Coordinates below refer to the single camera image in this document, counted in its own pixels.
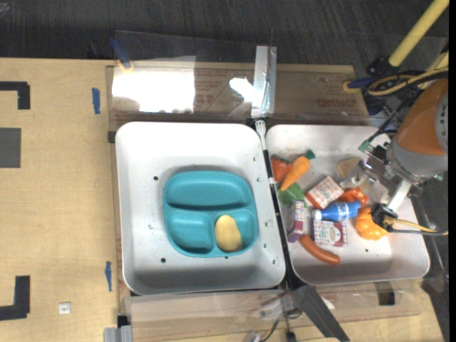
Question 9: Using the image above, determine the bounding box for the orange packet with star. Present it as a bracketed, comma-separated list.
[338, 187, 370, 208]

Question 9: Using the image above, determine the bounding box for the white plastic tray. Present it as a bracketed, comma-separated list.
[114, 121, 287, 296]
[265, 124, 431, 286]

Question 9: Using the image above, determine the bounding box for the red strawberry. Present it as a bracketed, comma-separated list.
[270, 155, 292, 183]

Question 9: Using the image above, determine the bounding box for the maroon and white carton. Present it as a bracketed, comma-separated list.
[309, 219, 348, 247]

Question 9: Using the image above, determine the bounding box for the brown sausage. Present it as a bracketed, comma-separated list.
[298, 234, 341, 266]

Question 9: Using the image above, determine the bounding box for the blue divided plate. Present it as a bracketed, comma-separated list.
[162, 170, 259, 259]

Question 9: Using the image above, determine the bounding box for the blue and white bottle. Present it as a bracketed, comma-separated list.
[311, 200, 363, 223]

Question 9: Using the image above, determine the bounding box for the orange pumpkin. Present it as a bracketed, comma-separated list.
[355, 207, 390, 242]

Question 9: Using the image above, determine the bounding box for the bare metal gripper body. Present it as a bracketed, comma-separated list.
[361, 143, 399, 189]

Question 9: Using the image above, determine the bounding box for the red and white carton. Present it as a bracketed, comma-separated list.
[305, 175, 345, 210]

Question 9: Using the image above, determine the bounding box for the black cylinder on white bracket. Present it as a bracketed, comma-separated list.
[370, 180, 411, 233]

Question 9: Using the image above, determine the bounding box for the beige bread slice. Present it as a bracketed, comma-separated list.
[336, 156, 363, 180]

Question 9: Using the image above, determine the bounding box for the purple and white carton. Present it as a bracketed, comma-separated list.
[287, 200, 308, 244]

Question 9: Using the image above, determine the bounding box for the green leaf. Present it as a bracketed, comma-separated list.
[276, 182, 307, 207]

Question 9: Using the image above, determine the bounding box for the yellow potato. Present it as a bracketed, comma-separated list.
[214, 214, 244, 253]

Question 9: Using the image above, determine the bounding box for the orange carrot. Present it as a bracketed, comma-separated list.
[279, 150, 316, 192]

